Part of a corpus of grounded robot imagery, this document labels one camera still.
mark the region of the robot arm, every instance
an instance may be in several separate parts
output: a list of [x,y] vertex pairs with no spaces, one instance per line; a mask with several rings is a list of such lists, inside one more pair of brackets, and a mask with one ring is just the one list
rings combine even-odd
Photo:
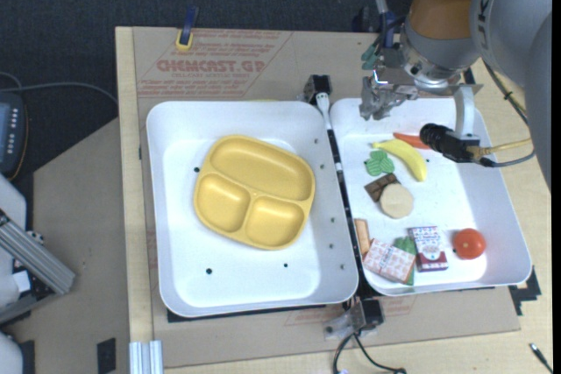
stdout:
[[[551,9],[552,0],[413,0],[400,43],[381,48],[373,71],[398,67],[416,89],[449,94],[481,58],[525,88],[530,135],[550,187]],[[386,116],[394,105],[368,102],[367,91],[376,100],[384,93],[365,82],[361,115]]]

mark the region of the red and white box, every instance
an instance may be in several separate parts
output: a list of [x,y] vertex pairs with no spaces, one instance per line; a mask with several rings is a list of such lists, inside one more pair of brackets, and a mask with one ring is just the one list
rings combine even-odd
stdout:
[[373,238],[362,263],[371,272],[405,284],[415,265],[415,256]]
[[438,272],[448,268],[448,259],[437,226],[410,228],[409,235],[415,240],[419,272]]

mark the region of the black device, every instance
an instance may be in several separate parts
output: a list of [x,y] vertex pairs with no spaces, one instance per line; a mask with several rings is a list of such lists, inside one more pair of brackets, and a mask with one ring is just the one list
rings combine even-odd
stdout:
[[0,173],[16,170],[25,141],[24,101],[19,95],[0,92]]

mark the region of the black pen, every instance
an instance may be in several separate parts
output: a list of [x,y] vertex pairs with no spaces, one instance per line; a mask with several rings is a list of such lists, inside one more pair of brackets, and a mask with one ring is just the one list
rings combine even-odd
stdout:
[[529,346],[531,347],[534,354],[536,354],[536,357],[538,358],[538,360],[543,363],[543,365],[550,371],[551,374],[553,374],[553,369],[550,367],[550,364],[547,363],[547,360],[543,356],[542,351],[540,349],[538,349],[537,346],[533,342],[531,342],[529,344]]

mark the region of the white tray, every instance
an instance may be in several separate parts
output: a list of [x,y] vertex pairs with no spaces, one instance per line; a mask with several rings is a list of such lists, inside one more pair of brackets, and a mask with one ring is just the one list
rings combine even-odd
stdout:
[[[429,161],[427,179],[420,182],[398,158],[390,155],[395,164],[394,174],[415,199],[412,213],[398,220],[385,215],[365,190],[365,185],[376,179],[364,167],[373,150],[372,142],[393,138],[395,131],[418,134],[426,123],[454,129],[453,99],[407,101],[379,121],[364,120],[359,115],[359,104],[359,99],[343,99],[330,110],[352,216],[368,221],[371,238],[390,244],[395,238],[406,236],[408,228],[436,225],[441,230],[449,263],[445,271],[416,272],[413,287],[365,269],[368,283],[382,294],[397,296],[524,282],[531,273],[531,261],[499,168],[458,164],[432,150],[420,150]],[[473,130],[482,146],[491,145],[478,111]],[[452,251],[452,236],[462,228],[478,229],[485,236],[487,248],[481,257],[462,260]]]
[[[160,294],[172,312],[203,317],[348,300],[359,275],[330,144],[304,102],[163,102],[146,119]],[[195,168],[221,137],[262,139],[304,158],[316,196],[298,240],[253,248],[208,229],[193,206]]]

